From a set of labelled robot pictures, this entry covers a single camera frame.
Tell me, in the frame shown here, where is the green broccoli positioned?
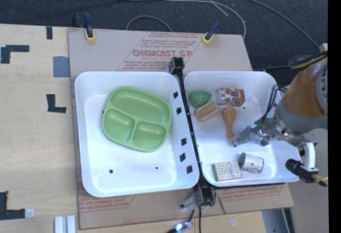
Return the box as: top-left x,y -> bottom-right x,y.
188,90 -> 213,109

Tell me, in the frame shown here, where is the black block with thin wires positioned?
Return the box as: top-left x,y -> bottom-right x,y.
198,186 -> 215,206
169,57 -> 185,76

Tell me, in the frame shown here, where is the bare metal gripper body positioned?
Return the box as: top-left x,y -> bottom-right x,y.
255,117 -> 318,148

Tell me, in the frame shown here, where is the orange patterned packet green edge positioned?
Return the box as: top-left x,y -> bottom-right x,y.
212,160 -> 243,182

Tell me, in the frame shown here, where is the brown and white carton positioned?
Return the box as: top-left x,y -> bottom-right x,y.
215,87 -> 246,108

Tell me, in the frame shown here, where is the white can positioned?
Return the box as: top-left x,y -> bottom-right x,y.
238,152 -> 265,174

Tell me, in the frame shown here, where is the white plastic tray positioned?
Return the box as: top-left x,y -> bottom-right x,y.
183,70 -> 302,188
74,71 -> 200,198

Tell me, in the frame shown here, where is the black cylinder on white bracket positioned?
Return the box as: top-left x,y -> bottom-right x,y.
285,141 -> 320,183

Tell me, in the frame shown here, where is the green divided plate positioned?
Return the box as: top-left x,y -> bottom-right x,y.
102,86 -> 173,153

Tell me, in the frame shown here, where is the brown cardboard board red print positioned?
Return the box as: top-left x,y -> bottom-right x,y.
67,28 -> 295,230

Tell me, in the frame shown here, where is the thin black rod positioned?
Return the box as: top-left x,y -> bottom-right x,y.
176,73 -> 211,190

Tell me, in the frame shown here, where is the brown chicken drumstick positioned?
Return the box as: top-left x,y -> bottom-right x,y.
221,105 -> 238,140

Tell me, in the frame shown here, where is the tan hot dog bun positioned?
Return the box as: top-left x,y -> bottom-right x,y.
194,101 -> 220,123

